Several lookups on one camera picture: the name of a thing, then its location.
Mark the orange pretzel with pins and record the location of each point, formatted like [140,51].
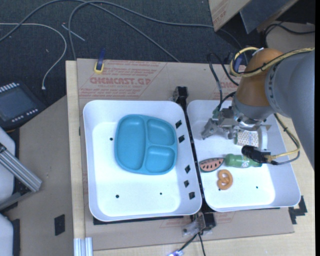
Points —
[226,183]

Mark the blue divided plate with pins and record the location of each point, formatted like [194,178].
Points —
[145,145]

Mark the brown cardboard board red print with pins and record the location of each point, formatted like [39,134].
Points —
[120,80]

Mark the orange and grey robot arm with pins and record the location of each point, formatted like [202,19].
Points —
[287,85]

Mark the black cylinder on white bracket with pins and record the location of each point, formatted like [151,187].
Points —
[252,152]

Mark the toy watermelon slice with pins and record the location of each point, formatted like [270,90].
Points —
[210,165]

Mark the white plastic tray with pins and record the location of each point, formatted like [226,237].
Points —
[140,195]
[250,195]

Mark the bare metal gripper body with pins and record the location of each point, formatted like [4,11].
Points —
[228,118]

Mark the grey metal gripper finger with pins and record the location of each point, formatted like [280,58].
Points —
[209,130]
[232,133]

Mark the green bottle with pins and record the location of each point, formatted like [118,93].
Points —
[237,160]

